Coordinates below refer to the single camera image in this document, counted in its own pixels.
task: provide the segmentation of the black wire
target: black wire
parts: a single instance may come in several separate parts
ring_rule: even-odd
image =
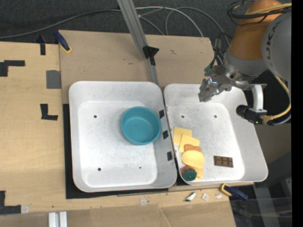
[[[87,13],[82,13],[82,14],[75,15],[73,17],[70,17],[70,18],[67,18],[65,20],[62,20],[62,21],[60,21],[58,23],[55,23],[55,24],[52,24],[52,25],[49,25],[47,27],[40,28],[40,29],[37,29],[37,30],[34,30],[34,31],[30,31],[30,32],[26,32],[26,33],[22,33],[22,34],[18,34],[18,35],[9,35],[9,36],[5,36],[5,37],[0,37],[0,40],[11,39],[11,38],[22,37],[22,36],[26,36],[26,35],[35,34],[35,33],[47,30],[49,28],[53,28],[55,26],[61,25],[61,24],[66,23],[66,22],[68,22],[70,20],[73,20],[75,18],[79,18],[79,17],[83,17],[83,16],[87,16],[87,15],[98,14],[98,13],[105,13],[105,12],[121,12],[121,10],[117,10],[117,9],[105,9],[105,10],[95,10],[95,11],[91,11],[91,12],[87,12]]]
[[[282,13],[287,13],[292,11],[292,7],[285,7],[285,8],[280,8],[280,9],[274,9],[272,11],[266,12],[266,13],[258,13],[258,14],[237,14],[235,13],[235,10],[247,3],[254,2],[255,0],[239,0],[236,2],[233,2],[232,4],[229,5],[227,9],[227,15],[231,19],[233,23],[239,26],[247,25],[247,24],[257,24],[261,23],[267,16],[273,15],[273,14],[282,14]],[[253,23],[246,23],[246,24],[238,24],[236,21],[233,20],[235,19],[251,19],[251,18],[258,18],[258,17],[263,17],[260,21],[258,22],[253,22]]]
[[[291,110],[286,115],[282,116],[281,118],[282,119],[274,119],[272,121],[268,121],[267,125],[276,126],[276,125],[281,125],[281,124],[288,122],[292,118]]]
[[[143,21],[149,23],[151,26],[153,26],[161,35],[165,35],[157,26],[155,26],[151,21],[147,20],[146,18],[140,16],[140,19],[142,19]]]
[[[219,55],[216,56],[217,62],[219,62],[219,65],[223,66],[222,59]]]
[[[219,36],[222,36],[222,35],[228,37],[229,39],[232,39],[232,36],[229,35],[229,34],[227,34],[227,33],[221,32],[221,33],[219,34]]]
[[[216,58],[219,56],[218,54],[219,54],[219,47],[217,46],[216,48],[215,48],[215,50],[214,50],[214,58],[213,58],[213,60],[212,60],[212,62],[210,63],[210,68],[212,69],[213,68],[213,66],[214,66],[214,62],[215,62],[215,60],[216,60]]]
[[[182,9],[189,9],[189,10],[197,11],[197,12],[199,12],[199,13],[205,15],[205,16],[208,17],[211,21],[214,22],[214,24],[219,28],[219,30],[220,30],[222,33],[224,33],[223,29],[222,29],[221,26],[216,22],[216,20],[215,20],[213,17],[211,17],[210,15],[208,15],[207,13],[203,12],[202,10],[199,10],[199,9],[196,9],[196,8],[191,8],[191,7],[180,7],[180,8],[176,8],[176,10],[182,10]],[[165,19],[165,25],[167,24],[167,21],[168,21],[168,19],[169,19],[169,16],[170,16],[173,12],[176,12],[176,10],[171,11],[171,12],[167,15],[167,17],[166,17],[166,19]],[[227,40],[227,38],[225,38],[225,41],[226,41],[227,45],[229,46],[229,41]]]
[[[4,37],[0,37],[0,40],[4,40],[4,39],[11,39],[11,38],[17,38],[17,37],[22,37],[22,36],[26,36],[26,35],[32,35],[41,31],[45,31],[47,29],[53,28],[55,26],[61,25],[63,23],[66,23],[68,21],[71,21],[73,19],[79,18],[79,17],[83,17],[83,16],[87,16],[87,15],[95,15],[95,14],[99,14],[99,13],[106,13],[106,12],[122,12],[121,10],[117,10],[117,9],[103,9],[103,10],[95,10],[95,11],[91,11],[91,12],[86,12],[86,13],[82,13],[79,15],[75,15],[73,17],[67,18],[65,20],[59,21],[58,23],[46,26],[44,28],[40,28],[34,31],[30,31],[30,32],[26,32],[26,33],[22,33],[22,34],[18,34],[18,35],[8,35],[8,36],[4,36]],[[149,23],[151,26],[153,26],[161,35],[164,35],[164,33],[157,27],[155,26],[151,21],[140,17],[140,19],[142,19],[143,21]]]

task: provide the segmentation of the wooden board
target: wooden board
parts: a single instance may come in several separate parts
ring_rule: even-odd
[[[165,216],[157,205],[112,207],[87,211],[71,211],[67,214],[72,227],[167,227]]]
[[[130,34],[61,30],[72,52],[60,50],[62,98],[77,81],[149,81],[145,60],[141,60]],[[200,37],[147,35],[155,55],[160,87],[171,83],[198,83],[214,52],[210,40]]]
[[[162,208],[173,227],[204,226],[221,227],[235,226],[232,210],[228,202],[193,204]]]
[[[218,188],[199,191],[192,202],[183,201],[192,190],[66,200],[62,92],[46,88],[46,71],[60,70],[59,47],[47,44],[46,56],[38,44],[1,42],[0,50],[0,61],[26,63],[9,67],[8,77],[0,77],[0,190],[6,191],[6,206],[29,206],[34,213],[140,206],[146,198],[148,204],[169,207],[204,203],[204,192],[209,202],[229,202],[225,195],[216,199]],[[40,104],[48,104],[58,120],[42,120]]]

